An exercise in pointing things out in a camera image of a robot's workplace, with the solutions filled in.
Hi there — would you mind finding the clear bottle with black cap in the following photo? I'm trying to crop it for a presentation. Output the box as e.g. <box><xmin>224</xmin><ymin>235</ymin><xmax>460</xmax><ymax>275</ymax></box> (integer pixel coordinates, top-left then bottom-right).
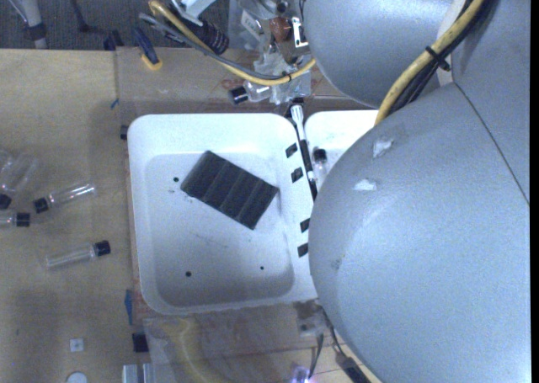
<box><xmin>45</xmin><ymin>239</ymin><xmax>112</xmax><ymax>270</ymax></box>
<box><xmin>0</xmin><ymin>211</ymin><xmax>32</xmax><ymax>229</ymax></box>
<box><xmin>312</xmin><ymin>147</ymin><xmax>330</xmax><ymax>184</ymax></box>
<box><xmin>32</xmin><ymin>182</ymin><xmax>98</xmax><ymax>215</ymax></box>
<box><xmin>227</xmin><ymin>81</ymin><xmax>273</xmax><ymax>106</ymax></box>
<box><xmin>0</xmin><ymin>149</ymin><xmax>40</xmax><ymax>210</ymax></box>

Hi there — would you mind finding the white plastic tray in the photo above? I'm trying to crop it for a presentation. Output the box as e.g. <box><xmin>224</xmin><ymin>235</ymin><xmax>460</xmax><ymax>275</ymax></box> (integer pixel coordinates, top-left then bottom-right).
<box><xmin>303</xmin><ymin>109</ymin><xmax>381</xmax><ymax>189</ymax></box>
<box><xmin>126</xmin><ymin>112</ymin><xmax>320</xmax><ymax>317</ymax></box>

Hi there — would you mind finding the thin black and white rod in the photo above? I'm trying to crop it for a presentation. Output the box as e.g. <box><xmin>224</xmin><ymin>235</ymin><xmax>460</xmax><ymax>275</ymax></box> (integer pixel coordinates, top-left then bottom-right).
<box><xmin>289</xmin><ymin>104</ymin><xmax>319</xmax><ymax>202</ymax></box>

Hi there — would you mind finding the black ribbed rectangular block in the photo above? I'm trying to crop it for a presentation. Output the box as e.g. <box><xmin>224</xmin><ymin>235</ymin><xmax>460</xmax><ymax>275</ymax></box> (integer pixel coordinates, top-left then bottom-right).
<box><xmin>179</xmin><ymin>149</ymin><xmax>281</xmax><ymax>231</ymax></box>

